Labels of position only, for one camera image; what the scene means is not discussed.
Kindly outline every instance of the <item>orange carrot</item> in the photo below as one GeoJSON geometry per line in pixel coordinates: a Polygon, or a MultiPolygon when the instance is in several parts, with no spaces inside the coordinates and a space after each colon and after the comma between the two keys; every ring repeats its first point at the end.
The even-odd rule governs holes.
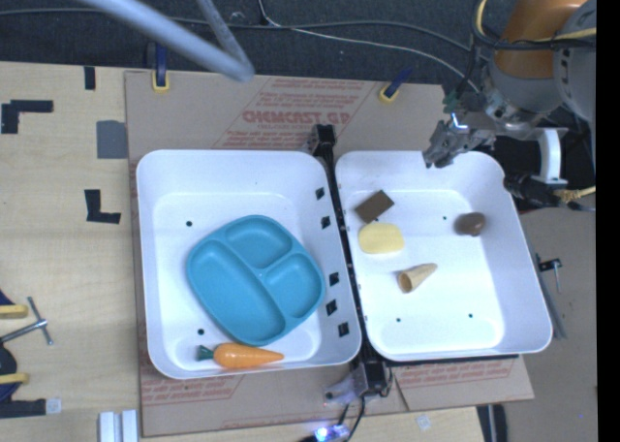
{"type": "Polygon", "coordinates": [[[199,361],[213,360],[225,368],[251,368],[283,360],[284,355],[258,347],[226,342],[213,350],[200,346],[198,359],[199,361]]]}

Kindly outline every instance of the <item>white tray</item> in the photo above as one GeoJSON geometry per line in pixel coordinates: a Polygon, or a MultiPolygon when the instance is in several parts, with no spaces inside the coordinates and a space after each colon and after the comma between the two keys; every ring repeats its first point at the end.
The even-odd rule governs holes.
{"type": "Polygon", "coordinates": [[[160,150],[138,165],[140,246],[148,352],[165,375],[199,378],[346,363],[361,333],[324,168],[302,152],[160,150]],[[260,214],[284,226],[315,259],[325,299],[300,326],[265,346],[279,363],[231,370],[198,362],[199,345],[231,341],[194,296],[190,250],[218,228],[260,214]]]}
{"type": "Polygon", "coordinates": [[[503,187],[504,172],[488,155],[469,152],[443,169],[427,169],[420,152],[350,152],[336,177],[368,337],[397,361],[473,358],[538,352],[552,327],[525,236],[503,187]],[[355,208],[379,190],[394,205],[380,221],[401,230],[399,252],[361,251],[364,222],[355,208]],[[460,236],[455,218],[479,211],[478,237],[460,236]],[[400,270],[435,263],[411,294],[397,286],[400,270]]]}

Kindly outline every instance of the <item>carrot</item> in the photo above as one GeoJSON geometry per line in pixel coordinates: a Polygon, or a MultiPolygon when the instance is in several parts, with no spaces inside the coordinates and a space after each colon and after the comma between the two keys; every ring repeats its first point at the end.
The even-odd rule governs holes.
{"type": "Polygon", "coordinates": [[[284,355],[259,347],[226,342],[215,349],[199,347],[198,360],[213,360],[225,368],[251,368],[284,359],[284,355]]]}

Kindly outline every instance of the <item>hole in bin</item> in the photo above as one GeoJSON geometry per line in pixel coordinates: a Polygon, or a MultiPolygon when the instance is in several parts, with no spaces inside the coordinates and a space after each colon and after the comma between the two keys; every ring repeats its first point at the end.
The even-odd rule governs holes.
{"type": "Polygon", "coordinates": [[[331,316],[336,309],[338,309],[338,306],[336,306],[336,299],[331,300],[325,306],[325,310],[327,311],[327,316],[331,316]]]}
{"type": "Polygon", "coordinates": [[[349,334],[349,324],[347,322],[338,325],[338,336],[344,337],[349,334]]]}

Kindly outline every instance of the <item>blue plate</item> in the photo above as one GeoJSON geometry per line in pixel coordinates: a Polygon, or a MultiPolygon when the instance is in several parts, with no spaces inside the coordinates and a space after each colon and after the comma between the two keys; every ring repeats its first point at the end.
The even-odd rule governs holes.
{"type": "Polygon", "coordinates": [[[187,277],[213,320],[236,341],[264,346],[306,320],[325,296],[303,246],[266,216],[239,218],[201,240],[187,277]]]}

